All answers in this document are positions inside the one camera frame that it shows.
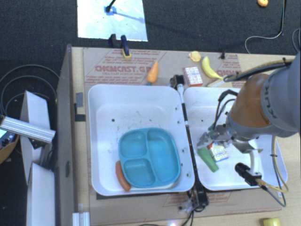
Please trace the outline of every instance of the black floor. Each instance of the black floor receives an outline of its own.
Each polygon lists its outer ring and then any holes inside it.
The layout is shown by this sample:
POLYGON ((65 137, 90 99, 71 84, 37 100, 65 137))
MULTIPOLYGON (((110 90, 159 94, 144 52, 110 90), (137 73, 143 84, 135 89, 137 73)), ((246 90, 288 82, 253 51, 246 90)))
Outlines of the black floor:
MULTIPOLYGON (((143 0, 148 42, 130 42, 130 48, 199 50, 246 53, 245 40, 252 35, 275 36, 280 30, 283 0, 269 0, 261 8, 257 0, 143 0)), ((292 33, 301 24, 301 0, 287 0, 283 36, 274 40, 253 39, 252 53, 295 55, 292 33)), ((66 45, 108 47, 106 40, 77 37, 77 0, 0 0, 0 80, 20 65, 39 64, 60 73, 66 45)), ((55 76, 38 68, 21 69, 0 83, 0 91, 13 78, 40 76, 54 88, 55 76)), ((9 85, 1 103, 25 89, 49 97, 50 116, 55 117, 53 94, 37 79, 9 85)), ((22 97, 8 106, 18 118, 22 97)), ((25 225, 26 182, 21 155, 0 165, 0 226, 25 225)))

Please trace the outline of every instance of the yellow banana toy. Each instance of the yellow banana toy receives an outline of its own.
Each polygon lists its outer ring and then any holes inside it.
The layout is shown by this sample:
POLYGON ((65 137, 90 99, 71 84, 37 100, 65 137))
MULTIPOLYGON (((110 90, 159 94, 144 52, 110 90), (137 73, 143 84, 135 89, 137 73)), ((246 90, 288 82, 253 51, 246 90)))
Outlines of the yellow banana toy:
POLYGON ((219 76, 219 75, 218 75, 218 74, 210 67, 210 61, 209 61, 208 56, 205 56, 205 57, 203 58, 203 61, 202 61, 202 68, 203 68, 204 73, 205 73, 209 78, 217 78, 217 79, 222 80, 222 77, 219 76))

